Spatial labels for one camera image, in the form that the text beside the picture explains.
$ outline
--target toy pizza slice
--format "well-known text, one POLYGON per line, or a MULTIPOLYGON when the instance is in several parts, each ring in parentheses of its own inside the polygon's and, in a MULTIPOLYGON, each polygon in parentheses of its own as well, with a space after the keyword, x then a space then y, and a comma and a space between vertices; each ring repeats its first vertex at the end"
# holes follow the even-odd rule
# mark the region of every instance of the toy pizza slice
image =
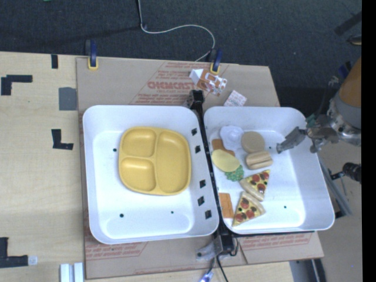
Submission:
POLYGON ((264 207, 257 199, 255 199, 249 193, 243 191, 236 207, 232 226, 236 227, 239 224, 263 215, 265 212, 264 207))
POLYGON ((252 194, 262 202, 268 185, 269 173, 270 169, 264 170, 263 172, 241 179, 239 183, 246 192, 252 194))

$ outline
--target cardboard sheet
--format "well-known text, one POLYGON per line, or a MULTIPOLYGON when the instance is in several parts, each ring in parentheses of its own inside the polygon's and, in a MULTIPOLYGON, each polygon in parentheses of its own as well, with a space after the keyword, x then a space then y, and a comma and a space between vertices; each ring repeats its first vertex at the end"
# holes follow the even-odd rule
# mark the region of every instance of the cardboard sheet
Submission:
MULTIPOLYGON (((93 105, 182 105, 190 91, 195 89, 189 78, 191 70, 208 67, 207 63, 101 58, 99 69, 90 71, 87 58, 76 58, 83 209, 86 213, 84 111, 93 105)), ((228 80, 228 84, 220 96, 206 94, 204 110, 224 105, 234 90, 247 98, 244 105, 279 106, 268 67, 222 64, 220 75, 228 80)), ((209 261, 196 259, 196 249, 206 246, 211 240, 211 236, 206 236, 109 246, 93 238, 85 216, 86 278, 208 268, 209 261)), ((240 239, 240 247, 235 257, 223 260, 223 266, 323 256, 316 232, 248 237, 240 239)))

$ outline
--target toy hot dog bun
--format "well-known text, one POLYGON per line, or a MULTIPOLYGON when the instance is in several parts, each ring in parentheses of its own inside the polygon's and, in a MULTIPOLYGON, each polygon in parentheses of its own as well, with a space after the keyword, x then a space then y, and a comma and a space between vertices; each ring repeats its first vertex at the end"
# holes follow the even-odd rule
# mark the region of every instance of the toy hot dog bun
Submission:
POLYGON ((250 153, 246 157, 246 163, 249 169, 255 170, 267 167, 273 164, 273 160, 266 150, 250 153))
POLYGON ((263 201, 269 181, 270 169, 253 174, 240 180, 242 188, 259 201, 263 201))

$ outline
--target black cable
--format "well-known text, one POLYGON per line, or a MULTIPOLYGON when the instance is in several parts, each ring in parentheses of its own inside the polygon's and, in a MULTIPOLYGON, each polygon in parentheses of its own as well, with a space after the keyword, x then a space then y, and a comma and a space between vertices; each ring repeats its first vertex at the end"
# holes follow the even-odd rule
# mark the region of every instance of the black cable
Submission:
POLYGON ((219 261, 219 255, 217 255, 217 262, 218 262, 219 268, 220 268, 221 271, 222 271, 222 274, 223 274, 223 277, 224 277, 225 281, 226 281, 226 282, 229 282, 228 279, 227 279, 227 277, 226 277, 226 274, 225 274, 224 271, 223 271, 223 268, 222 268, 221 262, 219 261))
POLYGON ((236 256, 237 252, 239 251, 239 241, 238 241, 237 238, 235 238, 235 240, 236 240, 235 252, 234 253, 232 253, 232 252, 230 253, 230 256, 232 256, 232 257, 236 256))
POLYGON ((177 27, 174 27, 174 28, 170 28, 170 29, 167 29, 167 30, 164 30, 164 31, 148 31, 146 30, 146 27, 144 25, 144 22, 143 22, 143 18, 142 18, 142 11, 141 11, 141 0, 137 0, 137 5, 138 5, 138 13, 139 13, 139 17, 140 17, 140 27, 141 27, 141 30, 143 32, 146 32, 148 34, 151 34, 151 35, 157 35, 157 34, 161 34, 161 33, 166 33, 166 32, 170 32, 170 31, 174 31, 174 30, 177 30, 177 29, 180 29, 180 28, 185 28, 185 27, 196 27, 196 28, 201 28, 201 29, 204 29, 206 32, 208 32, 213 40, 213 45, 211 46, 211 49, 206 52, 203 56, 201 56, 200 58, 196 59, 195 62, 198 62, 199 60, 205 58, 207 55, 209 55, 209 53, 214 49, 214 47, 216 46, 216 39, 213 35, 213 33, 208 30, 206 27, 204 26, 201 26, 201 25, 196 25, 196 24, 185 24, 185 25, 180 25, 180 26, 177 26, 177 27))
POLYGON ((216 262, 216 259, 213 258, 211 262, 212 262, 212 263, 210 264, 210 267, 209 267, 208 271, 206 272, 206 274, 209 274, 209 273, 212 271, 213 266, 214 266, 214 262, 216 262))

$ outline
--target yellow plate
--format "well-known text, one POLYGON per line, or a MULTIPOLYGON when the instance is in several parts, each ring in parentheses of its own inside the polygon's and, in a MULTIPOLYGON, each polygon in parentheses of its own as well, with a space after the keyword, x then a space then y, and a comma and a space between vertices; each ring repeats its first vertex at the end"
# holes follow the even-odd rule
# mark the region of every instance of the yellow plate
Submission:
POLYGON ((133 191, 179 194, 190 183, 188 141, 168 129, 144 126, 128 129, 120 141, 119 174, 123 184, 133 191))

